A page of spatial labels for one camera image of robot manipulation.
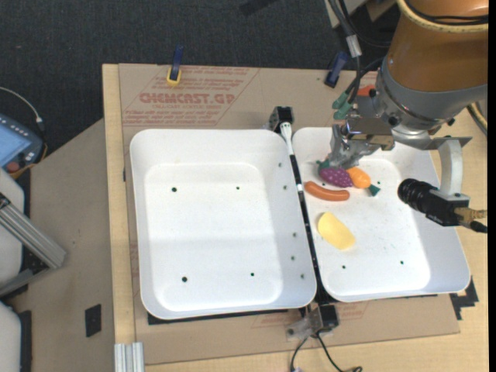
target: white tray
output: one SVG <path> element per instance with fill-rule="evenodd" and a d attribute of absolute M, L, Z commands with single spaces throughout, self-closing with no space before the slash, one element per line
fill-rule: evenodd
<path fill-rule="evenodd" d="M 322 184 L 315 162 L 330 152 L 331 134 L 331 128 L 304 128 L 293 136 L 303 182 Z M 363 301 L 462 291 L 470 272 L 456 230 L 428 220 L 397 195 L 408 177 L 439 186 L 430 153 L 397 143 L 392 151 L 363 157 L 360 168 L 381 189 L 375 197 L 357 188 L 349 189 L 347 201 L 322 201 L 305 193 L 327 292 L 340 301 Z M 356 238 L 351 248 L 338 250 L 318 234 L 316 223 L 324 212 L 350 229 Z"/>
<path fill-rule="evenodd" d="M 312 301 L 315 273 L 279 135 L 145 129 L 130 157 L 149 313 L 182 319 Z"/>

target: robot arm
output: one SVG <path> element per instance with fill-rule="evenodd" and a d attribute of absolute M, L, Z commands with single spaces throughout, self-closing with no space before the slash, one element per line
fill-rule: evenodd
<path fill-rule="evenodd" d="M 461 194 L 464 138 L 432 138 L 469 104 L 487 98 L 489 0 L 398 0 L 402 10 L 389 51 L 378 71 L 376 93 L 358 98 L 344 124 L 332 131 L 329 161 L 352 167 L 359 159 L 394 142 L 438 150 L 440 189 L 408 179 L 400 199 L 443 226 L 475 222 L 486 211 L 468 208 Z"/>

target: black fabric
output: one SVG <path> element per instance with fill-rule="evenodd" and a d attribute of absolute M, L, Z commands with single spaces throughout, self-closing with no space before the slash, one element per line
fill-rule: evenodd
<path fill-rule="evenodd" d="M 20 93 L 46 123 L 52 153 L 103 116 L 102 64 L 326 68 L 346 42 L 324 0 L 0 0 L 0 86 Z M 0 92 L 0 113 L 34 116 Z"/>

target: toy sausage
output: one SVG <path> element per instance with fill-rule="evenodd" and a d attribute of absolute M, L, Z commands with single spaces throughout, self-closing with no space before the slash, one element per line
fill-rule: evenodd
<path fill-rule="evenodd" d="M 305 183 L 305 190 L 321 200 L 331 202 L 343 202 L 350 198 L 350 192 L 347 190 L 330 190 L 324 189 L 315 182 L 308 181 Z"/>

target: wooden table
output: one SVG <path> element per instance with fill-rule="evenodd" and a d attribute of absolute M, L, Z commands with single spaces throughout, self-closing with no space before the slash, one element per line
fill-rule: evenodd
<path fill-rule="evenodd" d="M 122 179 L 124 156 L 119 65 L 103 65 L 102 74 L 115 342 L 133 343 L 136 341 L 136 329 L 133 318 L 126 187 Z M 463 193 L 471 197 L 470 206 L 473 208 L 487 208 L 487 139 L 467 112 L 462 112 L 452 127 L 443 128 L 438 135 L 443 136 L 448 133 L 452 136 L 473 137 L 463 149 L 465 173 Z M 439 158 L 434 155 L 433 159 L 439 172 Z M 329 351 L 338 365 L 342 368 L 361 365 L 367 372 L 385 370 L 486 371 L 489 369 L 487 236 L 464 228 L 459 229 L 459 234 L 479 297 L 479 302 L 475 307 L 463 309 L 460 334 L 333 347 Z M 291 354 L 288 352 L 265 353 L 147 366 L 146 371 L 283 372 L 289 369 L 290 358 Z M 322 350 L 302 350 L 298 354 L 297 365 L 305 371 L 332 370 Z"/>

